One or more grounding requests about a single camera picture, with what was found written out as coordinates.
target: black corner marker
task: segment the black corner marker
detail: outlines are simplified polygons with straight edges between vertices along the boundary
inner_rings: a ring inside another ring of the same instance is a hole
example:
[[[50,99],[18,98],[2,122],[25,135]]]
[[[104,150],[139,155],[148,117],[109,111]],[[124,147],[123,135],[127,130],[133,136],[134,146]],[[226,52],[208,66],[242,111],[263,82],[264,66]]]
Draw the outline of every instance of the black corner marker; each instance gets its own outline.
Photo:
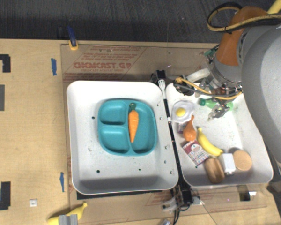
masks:
[[[10,206],[10,182],[1,182],[0,210],[8,210]]]
[[[2,72],[10,73],[10,56],[8,54],[0,54],[0,60],[2,61]]]

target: wooden table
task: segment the wooden table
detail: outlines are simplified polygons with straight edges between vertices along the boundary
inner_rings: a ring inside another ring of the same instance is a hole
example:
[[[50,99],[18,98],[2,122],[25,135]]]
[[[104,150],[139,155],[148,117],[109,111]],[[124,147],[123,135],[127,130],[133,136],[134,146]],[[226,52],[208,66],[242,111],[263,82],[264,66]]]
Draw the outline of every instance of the wooden table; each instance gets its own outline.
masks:
[[[0,210],[0,225],[45,225],[51,216],[69,212],[60,54],[60,45],[66,43],[60,40],[0,39],[0,54],[11,57],[10,73],[2,72],[0,61],[0,84],[5,85],[5,109],[0,111],[0,185],[4,181],[11,182],[11,205],[8,210]],[[96,44],[164,45],[124,42]],[[51,58],[57,61],[57,75],[52,74]],[[61,173],[64,174],[64,192],[59,180]],[[281,224],[273,196],[266,190],[265,195],[267,206],[264,208],[181,216],[177,224]],[[30,199],[37,199],[36,207],[30,207]],[[120,224],[158,225],[162,220]]]

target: teal plate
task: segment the teal plate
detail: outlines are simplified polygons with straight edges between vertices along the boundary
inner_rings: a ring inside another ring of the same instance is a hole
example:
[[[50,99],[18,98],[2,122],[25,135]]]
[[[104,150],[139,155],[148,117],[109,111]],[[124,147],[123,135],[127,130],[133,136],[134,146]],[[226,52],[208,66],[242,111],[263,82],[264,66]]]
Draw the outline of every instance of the teal plate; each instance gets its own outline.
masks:
[[[136,104],[139,114],[134,142],[128,130],[129,105]],[[98,112],[98,134],[102,148],[115,155],[143,156],[154,150],[157,128],[153,110],[137,100],[115,99],[104,102]]]

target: dark background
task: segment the dark background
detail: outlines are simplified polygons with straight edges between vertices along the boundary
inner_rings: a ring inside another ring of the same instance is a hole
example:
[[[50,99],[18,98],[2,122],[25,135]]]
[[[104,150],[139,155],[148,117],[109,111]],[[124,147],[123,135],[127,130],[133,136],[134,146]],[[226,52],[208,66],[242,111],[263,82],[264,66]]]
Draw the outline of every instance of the dark background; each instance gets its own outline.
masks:
[[[267,11],[275,0],[0,0],[0,38],[58,39],[58,27],[70,25],[78,40],[219,43],[206,18],[229,1]],[[271,191],[281,216],[281,192]]]

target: toy banana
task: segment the toy banana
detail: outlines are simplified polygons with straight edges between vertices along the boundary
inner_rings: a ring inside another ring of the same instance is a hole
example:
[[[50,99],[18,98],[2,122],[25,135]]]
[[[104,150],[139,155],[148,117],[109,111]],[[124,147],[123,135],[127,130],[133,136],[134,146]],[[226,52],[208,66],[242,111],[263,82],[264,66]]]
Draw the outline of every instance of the toy banana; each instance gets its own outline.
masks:
[[[86,202],[83,203],[82,206],[75,208],[74,210],[67,213],[67,216],[70,216],[72,214],[77,214],[77,219],[79,220],[83,215],[83,210],[88,206]],[[52,217],[48,219],[48,225],[59,225],[59,217]]]
[[[198,142],[201,147],[211,155],[219,156],[223,151],[210,143],[206,136],[202,133],[202,128],[198,128]]]

